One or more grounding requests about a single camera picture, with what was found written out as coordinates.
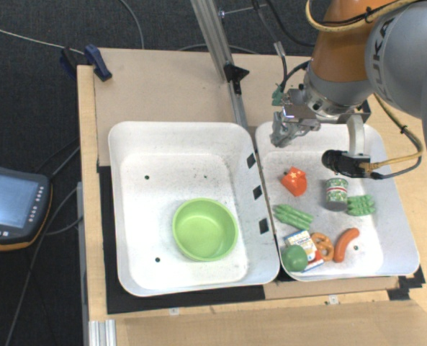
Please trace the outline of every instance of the brown pretzel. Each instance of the brown pretzel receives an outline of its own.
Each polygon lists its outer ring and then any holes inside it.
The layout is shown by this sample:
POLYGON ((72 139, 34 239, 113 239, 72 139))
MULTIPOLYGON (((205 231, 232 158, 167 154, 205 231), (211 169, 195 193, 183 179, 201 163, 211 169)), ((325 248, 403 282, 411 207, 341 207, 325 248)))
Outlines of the brown pretzel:
POLYGON ((315 232, 311 234, 311 239, 314 241, 315 247, 317 247, 317 250, 319 250, 322 259, 325 262, 329 262, 333 259, 335 248, 333 247, 330 239, 325 234, 315 232))

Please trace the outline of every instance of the green ball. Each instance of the green ball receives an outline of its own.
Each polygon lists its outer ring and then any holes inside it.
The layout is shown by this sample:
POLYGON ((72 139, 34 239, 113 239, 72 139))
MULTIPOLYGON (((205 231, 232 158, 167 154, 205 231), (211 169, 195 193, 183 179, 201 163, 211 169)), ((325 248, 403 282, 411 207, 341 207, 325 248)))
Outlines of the green ball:
POLYGON ((306 251, 298 245, 290 245, 282 252, 282 264, 289 272, 301 272, 307 267, 306 251))

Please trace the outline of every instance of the green can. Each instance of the green can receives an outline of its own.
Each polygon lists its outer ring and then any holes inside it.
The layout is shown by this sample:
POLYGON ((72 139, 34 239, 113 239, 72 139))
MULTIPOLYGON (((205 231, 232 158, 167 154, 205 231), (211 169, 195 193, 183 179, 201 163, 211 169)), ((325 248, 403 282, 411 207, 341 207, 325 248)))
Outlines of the green can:
POLYGON ((344 178, 330 178, 325 188, 325 206, 328 210, 343 211, 348 208, 348 181, 344 178))

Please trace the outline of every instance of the black carpet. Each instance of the black carpet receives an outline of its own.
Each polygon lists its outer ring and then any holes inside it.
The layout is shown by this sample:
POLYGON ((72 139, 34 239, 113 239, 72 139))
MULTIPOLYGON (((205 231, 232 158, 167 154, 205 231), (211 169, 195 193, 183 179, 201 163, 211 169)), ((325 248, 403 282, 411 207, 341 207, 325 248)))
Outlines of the black carpet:
MULTIPOLYGON (((189 0, 125 0, 135 12, 146 49, 177 50, 203 42, 189 0)), ((306 0, 272 0, 282 21, 301 40, 314 42, 306 22, 306 0)), ((216 0, 225 11, 251 0, 216 0)), ((323 12, 324 0, 315 5, 323 12)), ((272 22, 287 55, 309 56, 311 49, 288 40, 272 22)), ((141 48, 135 22, 117 0, 0 0, 0 29, 59 46, 141 48)), ((225 31, 231 45, 272 54, 274 48, 253 11, 228 15, 225 31)), ((0 166, 32 172, 50 155, 78 137, 76 82, 59 64, 60 48, 0 33, 0 166)), ((51 174, 76 145, 42 169, 51 174)), ((53 210, 81 180, 76 156, 53 180, 53 210)), ((72 198, 52 225, 59 229, 77 217, 72 198)), ((35 244, 0 253, 0 345, 4 345, 28 273, 35 244)), ((70 229, 45 237, 11 345, 81 345, 81 291, 78 234, 70 229)))

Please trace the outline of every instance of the green bowl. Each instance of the green bowl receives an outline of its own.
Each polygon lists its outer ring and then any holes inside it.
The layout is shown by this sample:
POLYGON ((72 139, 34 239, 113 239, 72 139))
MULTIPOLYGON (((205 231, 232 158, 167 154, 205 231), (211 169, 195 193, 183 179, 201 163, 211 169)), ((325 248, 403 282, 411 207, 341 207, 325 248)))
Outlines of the green bowl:
POLYGON ((234 248, 238 227, 233 214, 219 202, 207 198, 186 201, 173 217, 173 235, 190 259, 219 260, 234 248))

